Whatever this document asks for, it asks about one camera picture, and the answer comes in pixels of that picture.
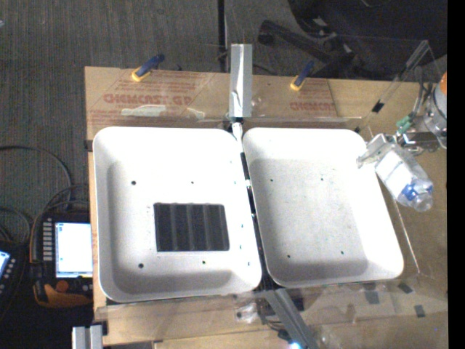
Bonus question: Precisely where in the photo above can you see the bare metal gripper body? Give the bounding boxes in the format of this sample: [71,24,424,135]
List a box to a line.
[398,98,448,154]

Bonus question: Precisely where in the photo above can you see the clear plastic bottle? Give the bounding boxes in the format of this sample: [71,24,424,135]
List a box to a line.
[373,147,435,213]

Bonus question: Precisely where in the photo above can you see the white plastic tray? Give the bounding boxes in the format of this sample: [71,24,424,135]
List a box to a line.
[92,125,263,303]
[241,127,405,289]

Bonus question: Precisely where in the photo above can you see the black ribbed rectangular pad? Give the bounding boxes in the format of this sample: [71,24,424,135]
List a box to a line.
[153,202,230,253]

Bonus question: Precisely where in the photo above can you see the brown cardboard board red print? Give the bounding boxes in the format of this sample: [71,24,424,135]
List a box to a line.
[84,66,448,349]

